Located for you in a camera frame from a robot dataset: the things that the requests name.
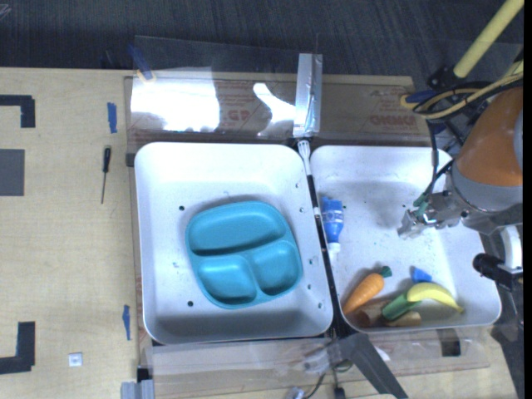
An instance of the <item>toy carrot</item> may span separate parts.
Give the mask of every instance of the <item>toy carrot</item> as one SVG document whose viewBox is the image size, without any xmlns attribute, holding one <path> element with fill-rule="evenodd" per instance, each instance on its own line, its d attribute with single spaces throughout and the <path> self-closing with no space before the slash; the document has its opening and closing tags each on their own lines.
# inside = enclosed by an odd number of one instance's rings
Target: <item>toy carrot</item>
<svg viewBox="0 0 532 399">
<path fill-rule="evenodd" d="M 392 270 L 384 266 L 380 273 L 367 275 L 351 293 L 342 307 L 343 314 L 348 314 L 371 298 L 375 297 L 384 288 L 384 278 L 392 276 Z"/>
</svg>

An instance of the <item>black fiducial marker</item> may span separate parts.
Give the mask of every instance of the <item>black fiducial marker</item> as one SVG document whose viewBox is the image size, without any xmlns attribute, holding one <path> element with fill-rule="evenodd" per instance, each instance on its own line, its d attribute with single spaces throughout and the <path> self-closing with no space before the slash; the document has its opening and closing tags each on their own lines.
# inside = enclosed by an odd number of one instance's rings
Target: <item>black fiducial marker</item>
<svg viewBox="0 0 532 399">
<path fill-rule="evenodd" d="M 103 151 L 103 168 L 101 169 L 103 171 L 103 185 L 101 187 L 101 203 L 103 204 L 103 197 L 106 193 L 106 178 L 107 178 L 107 172 L 109 171 L 109 162 L 111 161 L 111 147 L 106 146 L 106 148 Z"/>
</svg>

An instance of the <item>yellow pole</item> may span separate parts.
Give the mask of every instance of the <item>yellow pole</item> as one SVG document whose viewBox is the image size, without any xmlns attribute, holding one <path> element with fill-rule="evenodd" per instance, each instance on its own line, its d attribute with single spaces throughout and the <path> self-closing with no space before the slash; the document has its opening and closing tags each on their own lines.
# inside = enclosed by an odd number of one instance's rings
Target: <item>yellow pole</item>
<svg viewBox="0 0 532 399">
<path fill-rule="evenodd" d="M 465 55 L 453 70 L 458 78 L 466 78 L 477 62 L 491 47 L 497 37 L 505 30 L 515 15 L 525 5 L 525 0 L 506 0 L 499 11 L 491 18 L 488 25 L 476 38 Z"/>
</svg>

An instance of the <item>yellow banana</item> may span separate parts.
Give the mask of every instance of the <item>yellow banana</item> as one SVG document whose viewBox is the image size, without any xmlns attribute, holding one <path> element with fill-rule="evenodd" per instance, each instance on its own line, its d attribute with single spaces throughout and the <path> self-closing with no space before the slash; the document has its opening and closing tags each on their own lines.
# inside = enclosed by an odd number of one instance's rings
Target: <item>yellow banana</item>
<svg viewBox="0 0 532 399">
<path fill-rule="evenodd" d="M 460 313 L 464 312 L 464 308 L 456 303 L 451 293 L 437 283 L 417 283 L 406 293 L 406 300 L 409 302 L 419 302 L 425 298 L 436 300 L 456 309 Z"/>
</svg>

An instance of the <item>blue divided plate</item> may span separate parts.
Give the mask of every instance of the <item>blue divided plate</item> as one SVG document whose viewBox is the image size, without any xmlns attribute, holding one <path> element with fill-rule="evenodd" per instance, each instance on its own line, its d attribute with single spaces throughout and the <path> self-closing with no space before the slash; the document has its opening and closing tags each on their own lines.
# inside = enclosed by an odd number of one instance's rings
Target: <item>blue divided plate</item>
<svg viewBox="0 0 532 399">
<path fill-rule="evenodd" d="M 186 228 L 185 243 L 201 290 L 222 308 L 273 300 L 291 291 L 303 273 L 287 221 L 260 201 L 198 213 Z"/>
</svg>

